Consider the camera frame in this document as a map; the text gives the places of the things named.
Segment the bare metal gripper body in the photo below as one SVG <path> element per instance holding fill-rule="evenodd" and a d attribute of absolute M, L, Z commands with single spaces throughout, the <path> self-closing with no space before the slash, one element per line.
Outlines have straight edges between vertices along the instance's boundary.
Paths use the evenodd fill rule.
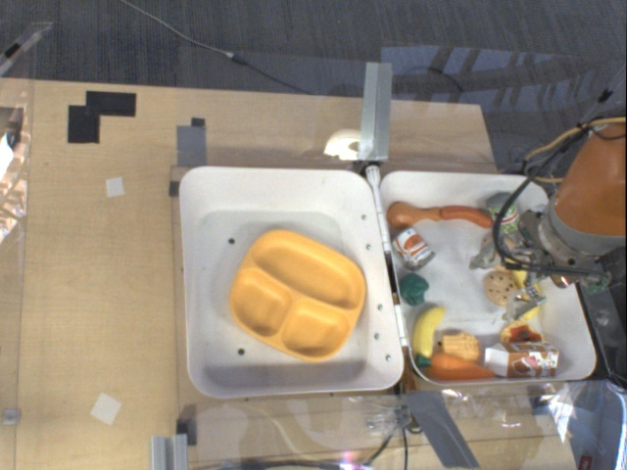
<path fill-rule="evenodd" d="M 609 282 L 600 258 L 610 251 L 610 237 L 568 226 L 553 208 L 526 211 L 518 222 L 524 248 L 514 253 L 553 282 Z"/>

